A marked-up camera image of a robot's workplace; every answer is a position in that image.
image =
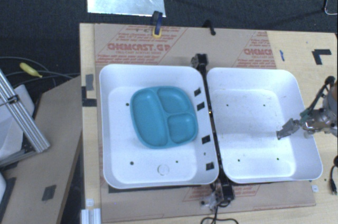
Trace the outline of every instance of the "tan table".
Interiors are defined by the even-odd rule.
[[[127,27],[115,25],[108,29],[116,30],[118,34]],[[93,24],[80,25],[80,45],[81,45],[81,80],[82,87],[88,85],[86,77],[92,75],[93,88],[87,90],[88,99],[96,99],[96,71],[95,71],[95,39],[104,39],[105,36],[100,32],[105,30],[95,30]],[[196,53],[207,53],[209,56],[209,67],[231,67],[241,66],[244,53],[234,59],[231,65],[223,62],[222,54],[231,54],[229,43],[233,46],[236,42],[241,43],[248,35],[266,34],[269,42],[269,49],[272,51],[277,69],[285,69],[291,72],[297,79],[305,106],[308,106],[314,99],[317,91],[322,86],[325,78],[329,75],[337,76],[337,39],[334,34],[327,33],[303,33],[303,32],[255,32],[247,30],[226,30],[216,29],[215,38],[210,35],[208,29],[185,28],[182,35],[176,35],[176,42],[171,45],[169,53],[163,53],[161,58],[155,58],[153,64],[168,65],[188,65],[190,59]],[[222,50],[222,43],[228,43],[227,50]],[[317,65],[312,51],[316,49],[329,49],[331,55],[320,56],[322,65]],[[255,53],[250,50],[246,55],[253,58]],[[97,108],[83,107],[83,153],[84,153],[84,179],[85,179],[85,198],[86,209],[92,210],[101,208],[100,176],[99,176],[99,146],[98,146],[98,119]],[[323,175],[312,182],[319,189],[314,193],[316,206],[303,208],[290,208],[279,210],[261,210],[240,213],[219,214],[219,218],[235,218],[240,223],[336,223],[338,219],[338,197],[331,194],[328,186],[328,176],[333,165],[333,159],[337,155],[337,139],[333,135],[317,133],[316,143],[323,162]],[[179,217],[154,220],[133,221],[134,223],[199,223],[201,216]]]
[[[80,77],[42,95],[35,122],[51,147],[3,173],[15,184],[2,224],[60,223],[81,149],[81,121]],[[46,189],[55,191],[43,200]]]

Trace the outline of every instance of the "cardboard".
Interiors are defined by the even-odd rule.
[[[110,63],[189,66],[196,53],[207,53],[213,67],[276,68],[265,31],[216,30],[163,27],[162,37],[151,36],[150,26],[96,24],[95,64],[100,161],[102,223],[207,214],[201,200],[210,187],[124,191],[109,193],[102,174],[102,137],[98,74]],[[220,212],[254,211],[314,206],[308,181],[241,185],[236,198]]]
[[[60,223],[80,152],[81,121],[80,78],[42,95],[35,122],[51,147],[3,173],[16,181],[2,224]],[[46,188],[55,192],[43,200]]]

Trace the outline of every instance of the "black wire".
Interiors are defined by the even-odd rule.
[[[44,70],[49,71],[48,68],[46,66],[44,66],[43,64],[40,64],[37,61],[33,61],[31,59],[27,59],[27,58],[23,58],[23,57],[13,57],[13,56],[5,56],[5,57],[0,57],[1,60],[23,60],[23,61],[27,61],[27,62],[31,62],[36,64],[37,66],[42,67]],[[55,81],[55,79],[53,79],[53,83],[54,83],[54,87],[57,86],[57,83]]]
[[[15,85],[13,85],[13,87],[20,86],[22,84],[27,84],[27,83],[30,83],[30,82],[34,82],[34,81],[39,81],[39,80],[42,80],[42,79],[59,78],[59,77],[63,77],[63,76],[55,75],[55,76],[42,77],[42,78],[33,78],[33,79],[30,79],[30,80],[26,80],[26,81],[17,83]]]
[[[65,78],[69,78],[71,79],[72,77],[70,75],[72,74],[80,74],[80,73],[72,73],[72,74],[62,74],[62,73],[57,73],[57,72],[51,72],[51,71],[44,71],[44,70],[38,70],[39,73],[46,73],[46,74],[53,74],[56,76],[61,76],[61,77],[65,77]],[[10,77],[10,76],[15,76],[17,74],[28,74],[27,72],[24,71],[20,71],[20,72],[14,72],[14,73],[10,73],[10,74],[6,74],[6,77]]]
[[[331,168],[331,172],[330,172],[330,179],[333,179],[333,170],[334,170],[335,166],[332,166]]]
[[[210,224],[216,224],[216,221],[222,221],[222,222],[225,222],[225,221],[233,221],[233,222],[235,222],[236,224],[239,224],[239,222],[238,222],[236,219],[233,219],[233,218],[224,218],[224,219],[219,219],[219,218],[217,218],[218,207],[224,208],[224,207],[227,207],[229,204],[230,204],[230,202],[228,202],[228,204],[227,204],[226,206],[224,206],[224,205],[223,205],[223,206],[220,206],[220,205],[216,206],[214,217],[213,217],[213,218],[212,218],[212,217],[205,217],[205,218],[203,218],[203,219],[201,220],[200,224],[203,224],[206,220],[212,220]]]

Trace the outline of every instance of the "cable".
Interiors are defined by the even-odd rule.
[[[336,187],[336,185],[333,181],[333,170],[334,170],[335,167],[338,167],[337,166],[337,156],[335,157],[333,162],[334,162],[334,166],[332,166],[331,172],[330,172],[330,188],[331,188],[332,194],[337,195],[337,187]]]
[[[221,203],[218,205],[218,207],[225,208],[225,207],[228,207],[228,205],[230,204],[230,202],[227,202],[226,204],[223,204],[223,203],[224,203],[224,201],[221,202]]]
[[[217,213],[218,213],[218,207],[226,207],[226,206],[216,206],[215,208],[215,215],[214,217],[205,217],[201,220],[200,224],[203,224],[206,220],[212,220],[210,224],[216,224],[216,221],[222,221],[222,222],[225,222],[225,221],[233,221],[235,222],[236,224],[239,224],[239,222],[236,220],[236,219],[233,219],[233,218],[224,218],[224,219],[219,219],[217,218]]]
[[[43,70],[39,70],[38,72],[39,73],[53,74],[53,75],[56,75],[57,77],[64,77],[64,78],[68,78],[68,79],[72,79],[72,77],[70,75],[80,74],[80,73],[62,74],[62,73],[51,72],[51,71],[43,71]],[[24,73],[26,73],[26,72],[24,72],[24,71],[13,72],[13,73],[7,74],[6,77],[14,76],[14,75],[17,75],[17,74],[24,74]]]
[[[71,73],[71,74],[68,74],[68,75],[78,75],[78,73]],[[39,81],[39,80],[42,80],[42,79],[50,79],[50,78],[58,78],[58,77],[60,77],[60,76],[54,75],[54,76],[49,76],[49,77],[33,78],[33,79],[30,79],[30,80],[26,80],[26,81],[17,83],[15,85],[13,85],[13,87],[17,87],[17,86],[20,86],[22,84],[27,84],[27,83],[34,82],[34,81]]]
[[[4,56],[4,57],[0,57],[1,60],[23,60],[23,61],[28,61],[31,63],[35,63],[37,66],[40,66],[41,68],[43,68],[46,71],[49,71],[48,68],[46,66],[44,66],[43,64],[40,64],[37,61],[33,61],[31,59],[27,59],[27,58],[23,58],[23,57],[13,57],[13,56]],[[54,87],[57,86],[57,83],[55,81],[55,79],[53,79],[53,83],[54,83]]]
[[[325,3],[325,7],[324,7],[324,12],[327,14],[327,15],[337,15],[337,13],[328,13],[326,8],[327,8],[327,2],[328,0],[326,0],[326,3]]]

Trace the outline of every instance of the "blue plate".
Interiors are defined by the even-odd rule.
[[[169,148],[196,138],[198,124],[187,94],[170,86],[137,91],[130,101],[134,129],[150,148]]]

